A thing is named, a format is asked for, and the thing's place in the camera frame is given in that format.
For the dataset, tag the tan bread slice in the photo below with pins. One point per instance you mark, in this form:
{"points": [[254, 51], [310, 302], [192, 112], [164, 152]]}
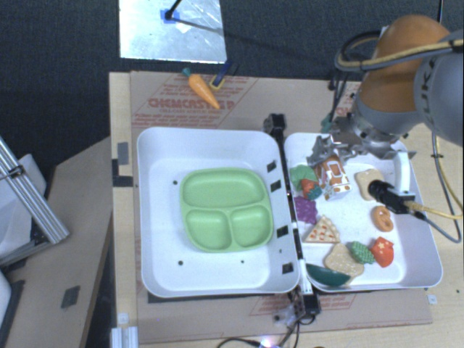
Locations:
{"points": [[364, 180], [340, 261]]}

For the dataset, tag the brown cardboard board red print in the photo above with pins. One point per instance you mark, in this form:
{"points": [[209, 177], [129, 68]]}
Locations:
{"points": [[308, 100]]}

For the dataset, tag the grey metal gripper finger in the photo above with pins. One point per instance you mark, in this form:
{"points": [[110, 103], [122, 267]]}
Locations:
{"points": [[346, 152], [320, 151]]}

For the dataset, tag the red and teal strawberry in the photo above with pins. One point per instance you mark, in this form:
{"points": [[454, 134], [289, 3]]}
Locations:
{"points": [[311, 190]]}

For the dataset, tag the pizza slice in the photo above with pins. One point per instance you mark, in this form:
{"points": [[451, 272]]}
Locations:
{"points": [[322, 232]]}

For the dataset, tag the green divided plate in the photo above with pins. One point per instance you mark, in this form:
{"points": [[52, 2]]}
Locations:
{"points": [[224, 209]]}

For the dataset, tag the black cylinder on white bracket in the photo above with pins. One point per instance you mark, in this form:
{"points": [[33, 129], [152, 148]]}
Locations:
{"points": [[389, 194]]}

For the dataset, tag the orange and white carton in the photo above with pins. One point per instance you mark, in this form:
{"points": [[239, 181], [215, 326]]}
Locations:
{"points": [[335, 180]]}

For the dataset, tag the thin black and white rod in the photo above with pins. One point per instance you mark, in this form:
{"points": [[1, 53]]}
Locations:
{"points": [[291, 209]]}

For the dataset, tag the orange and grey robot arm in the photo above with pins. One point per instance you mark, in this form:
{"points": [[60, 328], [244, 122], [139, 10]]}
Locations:
{"points": [[391, 71]]}

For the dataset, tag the dark green melon slice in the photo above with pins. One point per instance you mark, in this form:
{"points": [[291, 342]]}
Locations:
{"points": [[326, 277]]}

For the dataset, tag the purple grapes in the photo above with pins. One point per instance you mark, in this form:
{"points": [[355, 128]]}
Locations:
{"points": [[305, 210]]}

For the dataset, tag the brown pretzel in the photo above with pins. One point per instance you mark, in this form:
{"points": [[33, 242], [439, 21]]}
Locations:
{"points": [[382, 219]]}

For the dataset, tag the white plastic tray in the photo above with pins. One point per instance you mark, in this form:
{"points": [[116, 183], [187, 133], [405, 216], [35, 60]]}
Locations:
{"points": [[163, 230], [409, 252]]}

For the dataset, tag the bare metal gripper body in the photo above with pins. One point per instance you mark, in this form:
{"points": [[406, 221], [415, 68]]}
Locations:
{"points": [[369, 141]]}

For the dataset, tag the green textured toy food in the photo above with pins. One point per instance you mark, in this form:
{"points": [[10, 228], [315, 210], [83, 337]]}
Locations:
{"points": [[361, 253]]}

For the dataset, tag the orange carrot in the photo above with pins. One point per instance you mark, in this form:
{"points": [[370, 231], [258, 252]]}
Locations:
{"points": [[202, 87]]}

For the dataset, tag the green broccoli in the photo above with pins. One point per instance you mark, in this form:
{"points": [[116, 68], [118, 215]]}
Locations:
{"points": [[301, 174]]}

